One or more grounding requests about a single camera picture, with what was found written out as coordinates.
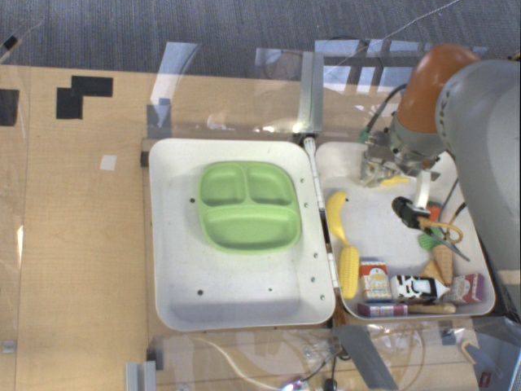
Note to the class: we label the tan wedge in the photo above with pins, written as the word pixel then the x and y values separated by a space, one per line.
pixel 430 272

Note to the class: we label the black and white milk carton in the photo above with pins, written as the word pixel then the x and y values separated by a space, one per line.
pixel 415 287

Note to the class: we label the green divided plate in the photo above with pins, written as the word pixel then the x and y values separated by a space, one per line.
pixel 248 226

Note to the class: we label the white plastic tray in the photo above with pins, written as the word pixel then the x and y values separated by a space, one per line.
pixel 378 226
pixel 228 291

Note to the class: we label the orange carrot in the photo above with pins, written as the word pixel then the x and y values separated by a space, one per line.
pixel 434 212

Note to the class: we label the pink and white carton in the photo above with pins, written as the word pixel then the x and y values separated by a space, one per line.
pixel 468 289

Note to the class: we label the yellow banana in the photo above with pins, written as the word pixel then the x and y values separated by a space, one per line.
pixel 335 214

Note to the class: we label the red and white carton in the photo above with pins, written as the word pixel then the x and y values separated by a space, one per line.
pixel 375 281

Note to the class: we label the small yellow toy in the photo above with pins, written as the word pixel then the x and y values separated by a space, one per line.
pixel 395 181

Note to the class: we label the tan bread stick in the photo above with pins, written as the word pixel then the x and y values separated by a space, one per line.
pixel 433 308

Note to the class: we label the green round toy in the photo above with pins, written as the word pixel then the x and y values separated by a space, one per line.
pixel 427 242

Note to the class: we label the yellow corn cob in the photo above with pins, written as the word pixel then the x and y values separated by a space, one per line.
pixel 349 271

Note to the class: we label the tan ice cream cone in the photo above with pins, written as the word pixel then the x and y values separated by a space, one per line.
pixel 444 261

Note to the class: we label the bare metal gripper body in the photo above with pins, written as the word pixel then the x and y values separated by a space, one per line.
pixel 384 149

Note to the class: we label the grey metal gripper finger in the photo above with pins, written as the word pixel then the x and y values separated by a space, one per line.
pixel 365 173
pixel 378 175

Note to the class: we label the thin black and white rod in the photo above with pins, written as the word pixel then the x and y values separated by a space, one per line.
pixel 317 181

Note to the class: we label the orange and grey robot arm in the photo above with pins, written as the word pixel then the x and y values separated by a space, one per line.
pixel 480 137

